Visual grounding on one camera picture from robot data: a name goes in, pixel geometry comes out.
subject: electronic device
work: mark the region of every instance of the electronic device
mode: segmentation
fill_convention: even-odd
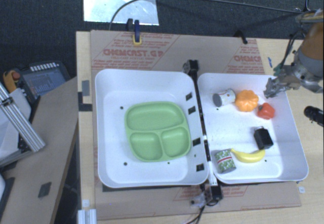
[[[34,104],[39,96],[62,85],[70,76],[62,62],[47,61],[32,63],[22,69],[13,68],[6,71],[3,78],[9,93],[21,88],[29,104]]]

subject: wooden table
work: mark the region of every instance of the wooden table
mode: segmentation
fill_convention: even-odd
[[[272,74],[268,57],[273,66],[281,62],[286,50],[287,40],[256,39],[264,70]],[[77,32],[77,75],[78,91],[82,91],[82,82],[91,79],[90,33]],[[301,41],[295,41],[295,48]],[[311,123],[304,115],[306,106],[312,105],[323,109],[323,95],[313,94],[301,88],[298,91],[287,92],[292,113],[298,128],[300,139],[309,165],[308,177],[298,186],[305,189],[300,194],[302,206],[285,209],[264,209],[253,211],[218,212],[203,214],[200,223],[320,223],[324,219],[324,176],[323,176],[323,127]],[[91,93],[83,97],[83,103],[92,103]],[[80,142],[80,172],[81,198],[89,200],[88,207],[95,208],[94,190],[94,154],[93,154],[93,125],[92,112],[79,113],[79,142]],[[98,221],[99,224],[142,224],[142,223],[186,223],[194,215],[176,215],[162,217],[145,217],[132,219],[116,219]]]

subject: orange object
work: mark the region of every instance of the orange object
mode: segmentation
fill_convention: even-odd
[[[250,112],[258,106],[259,97],[250,90],[243,90],[236,95],[235,105],[240,111]]]
[[[274,117],[274,112],[274,108],[269,103],[265,102],[264,104],[258,107],[257,115],[260,118],[270,120]]]

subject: banana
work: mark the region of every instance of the banana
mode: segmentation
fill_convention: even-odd
[[[264,149],[257,150],[253,153],[244,153],[244,152],[236,151],[234,149],[231,149],[230,151],[235,155],[235,157],[239,161],[241,161],[243,163],[256,163],[256,162],[261,161],[265,156]]]

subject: light wood edge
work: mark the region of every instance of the light wood edge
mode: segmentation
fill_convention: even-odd
[[[83,97],[83,103],[92,103],[91,97],[91,53],[90,33],[76,33],[76,57],[77,57],[77,91],[82,91],[82,81],[90,82],[90,96]],[[94,152],[89,149],[93,143],[93,125],[91,111],[79,111],[79,157],[80,157],[80,186],[81,200],[89,200],[89,207],[82,209],[95,208],[95,179],[94,179]]]

